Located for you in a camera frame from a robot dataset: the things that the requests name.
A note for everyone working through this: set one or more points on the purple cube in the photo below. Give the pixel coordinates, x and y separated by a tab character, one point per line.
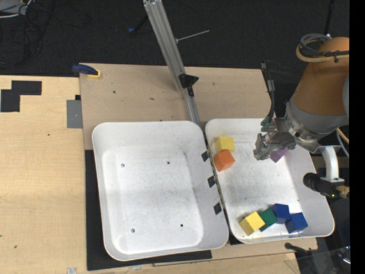
278	155

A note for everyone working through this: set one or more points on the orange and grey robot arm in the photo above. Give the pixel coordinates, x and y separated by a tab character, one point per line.
322	90

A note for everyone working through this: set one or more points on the blue cube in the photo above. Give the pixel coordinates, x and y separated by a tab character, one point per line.
297	223
281	211

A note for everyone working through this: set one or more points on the orange cube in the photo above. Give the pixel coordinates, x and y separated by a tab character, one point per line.
223	161

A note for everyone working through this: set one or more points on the white plastic tray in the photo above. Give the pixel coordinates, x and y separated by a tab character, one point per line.
154	193
262	184

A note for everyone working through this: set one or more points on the brown flat board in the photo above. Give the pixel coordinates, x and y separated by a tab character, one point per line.
137	96

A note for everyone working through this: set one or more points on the green cube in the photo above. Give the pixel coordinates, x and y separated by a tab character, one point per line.
268	218

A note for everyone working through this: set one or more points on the black cylinder on white bracket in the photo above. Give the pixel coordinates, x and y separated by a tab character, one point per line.
330	164

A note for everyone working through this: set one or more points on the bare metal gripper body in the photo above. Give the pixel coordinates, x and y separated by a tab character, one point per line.
285	138

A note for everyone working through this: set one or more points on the yellow cube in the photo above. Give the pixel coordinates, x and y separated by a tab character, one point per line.
251	223
224	144

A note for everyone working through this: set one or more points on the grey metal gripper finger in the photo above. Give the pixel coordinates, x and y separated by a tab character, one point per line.
260	147
270	150

